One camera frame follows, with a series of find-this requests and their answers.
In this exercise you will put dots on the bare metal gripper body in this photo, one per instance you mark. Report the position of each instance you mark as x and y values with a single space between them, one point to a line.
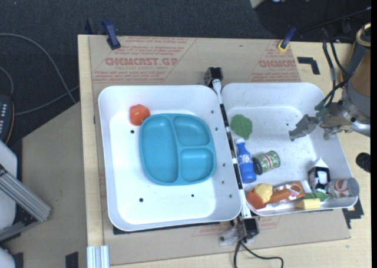
338 118

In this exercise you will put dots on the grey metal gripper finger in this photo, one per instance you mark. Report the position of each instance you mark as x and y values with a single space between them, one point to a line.
303 127
330 133

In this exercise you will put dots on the white plastic tray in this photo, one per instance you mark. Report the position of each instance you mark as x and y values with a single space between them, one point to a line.
126 172
274 105

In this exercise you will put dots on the black and white carton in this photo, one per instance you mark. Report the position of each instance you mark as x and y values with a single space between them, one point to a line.
318 174

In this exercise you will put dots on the green and red can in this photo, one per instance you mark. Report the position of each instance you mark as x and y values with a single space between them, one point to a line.
269 160

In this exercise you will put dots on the orange and white can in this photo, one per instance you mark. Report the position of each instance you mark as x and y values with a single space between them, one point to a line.
343 188

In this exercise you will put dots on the green toy lettuce leaf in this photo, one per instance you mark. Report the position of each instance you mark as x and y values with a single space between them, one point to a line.
241 125

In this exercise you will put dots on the small green toy leaf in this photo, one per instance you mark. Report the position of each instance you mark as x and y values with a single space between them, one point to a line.
319 195

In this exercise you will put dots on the blue toy bottle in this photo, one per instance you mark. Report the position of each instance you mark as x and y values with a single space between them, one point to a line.
246 162

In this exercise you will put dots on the orange toy sausage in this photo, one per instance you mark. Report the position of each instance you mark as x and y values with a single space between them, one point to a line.
281 195

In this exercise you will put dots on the yellow toy cheese block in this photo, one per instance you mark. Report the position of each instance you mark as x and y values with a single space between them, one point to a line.
309 203

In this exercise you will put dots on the thin black and white rod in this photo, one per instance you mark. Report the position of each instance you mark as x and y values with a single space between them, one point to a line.
228 131

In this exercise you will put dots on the yellow toy crisp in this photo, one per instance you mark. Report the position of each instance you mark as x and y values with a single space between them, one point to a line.
263 191

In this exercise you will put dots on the orange toy wedge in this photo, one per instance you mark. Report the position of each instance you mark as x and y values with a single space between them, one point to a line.
254 200

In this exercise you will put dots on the brown cardboard board red print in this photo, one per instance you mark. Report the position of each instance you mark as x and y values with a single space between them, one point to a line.
182 60

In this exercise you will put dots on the blue divided plate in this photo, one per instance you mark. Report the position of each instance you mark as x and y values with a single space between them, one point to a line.
160 149

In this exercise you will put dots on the orange toy pepper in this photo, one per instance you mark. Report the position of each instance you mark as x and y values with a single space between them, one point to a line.
138 113

